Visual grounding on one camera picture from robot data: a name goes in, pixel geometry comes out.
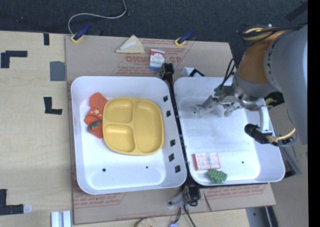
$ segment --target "white tray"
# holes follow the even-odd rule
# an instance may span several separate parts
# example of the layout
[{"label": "white tray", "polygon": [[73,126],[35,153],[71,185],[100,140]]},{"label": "white tray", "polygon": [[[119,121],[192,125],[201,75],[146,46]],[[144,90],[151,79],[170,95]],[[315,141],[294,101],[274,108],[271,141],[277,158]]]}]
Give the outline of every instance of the white tray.
[{"label": "white tray", "polygon": [[[89,98],[96,92],[108,100],[136,97],[156,103],[163,117],[163,147],[152,155],[124,155],[108,149],[103,138],[88,133],[84,118],[90,109]],[[173,188],[185,182],[186,165],[170,92],[163,80],[156,77],[82,76],[71,85],[71,100],[76,175],[84,192],[107,194]]]},{"label": "white tray", "polygon": [[201,105],[221,84],[220,77],[182,77],[174,83],[174,93],[181,123],[190,174],[199,184],[212,186],[207,170],[196,170],[192,155],[217,153],[220,171],[227,174],[224,185],[280,181],[285,174],[278,147],[260,144],[248,136],[245,125],[260,125],[258,111],[238,109],[229,117],[223,107],[200,116]]}]

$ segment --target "red and white box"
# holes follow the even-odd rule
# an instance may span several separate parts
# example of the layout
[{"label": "red and white box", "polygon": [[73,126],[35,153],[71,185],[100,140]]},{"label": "red and white box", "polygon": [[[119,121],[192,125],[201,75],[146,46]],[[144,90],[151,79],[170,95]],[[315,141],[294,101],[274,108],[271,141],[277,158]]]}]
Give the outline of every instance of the red and white box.
[{"label": "red and white box", "polygon": [[195,170],[219,169],[220,162],[218,153],[196,153],[193,154]]}]

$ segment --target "cardboard sheet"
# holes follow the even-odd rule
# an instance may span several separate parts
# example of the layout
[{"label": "cardboard sheet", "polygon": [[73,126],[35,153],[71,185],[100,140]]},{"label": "cardboard sheet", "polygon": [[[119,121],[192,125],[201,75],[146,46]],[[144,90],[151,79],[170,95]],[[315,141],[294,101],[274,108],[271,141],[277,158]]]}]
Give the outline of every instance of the cardboard sheet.
[{"label": "cardboard sheet", "polygon": [[[173,63],[173,80],[182,77],[184,67],[192,67],[209,77],[223,77],[230,59],[228,43],[187,41],[180,48],[173,40],[139,38],[145,54],[116,53],[128,38],[85,36],[74,44],[65,36],[66,79],[68,85],[69,133],[72,165],[73,217],[75,224],[106,222],[144,217],[176,215],[167,199],[180,188],[123,192],[104,195],[84,193],[77,184],[70,86],[80,76],[155,76],[149,69],[150,49],[165,52],[165,62]],[[263,207],[274,205],[270,184],[220,186],[201,189],[198,206],[190,213]]]}]

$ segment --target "yellow bowl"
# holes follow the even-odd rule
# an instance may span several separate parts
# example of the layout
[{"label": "yellow bowl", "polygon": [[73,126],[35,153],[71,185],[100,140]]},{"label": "yellow bowl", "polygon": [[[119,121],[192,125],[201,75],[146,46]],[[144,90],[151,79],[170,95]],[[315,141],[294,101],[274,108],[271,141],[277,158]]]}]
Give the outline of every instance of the yellow bowl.
[{"label": "yellow bowl", "polygon": [[158,105],[135,97],[115,97],[103,109],[103,139],[117,153],[150,155],[164,144],[164,122]]}]

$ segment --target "blue clamp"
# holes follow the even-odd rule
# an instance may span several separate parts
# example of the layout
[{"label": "blue clamp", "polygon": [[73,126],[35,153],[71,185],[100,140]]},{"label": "blue clamp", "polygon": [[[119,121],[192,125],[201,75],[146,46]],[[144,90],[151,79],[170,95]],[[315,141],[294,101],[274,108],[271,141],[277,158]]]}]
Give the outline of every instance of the blue clamp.
[{"label": "blue clamp", "polygon": [[186,34],[184,34],[181,37],[178,37],[175,41],[174,44],[179,48],[182,45],[186,43],[186,40],[189,39],[193,34],[195,33],[194,30],[189,30]]},{"label": "blue clamp", "polygon": [[75,44],[79,43],[83,38],[84,35],[92,28],[92,23],[87,23],[83,26],[76,34],[71,37],[71,41]]}]

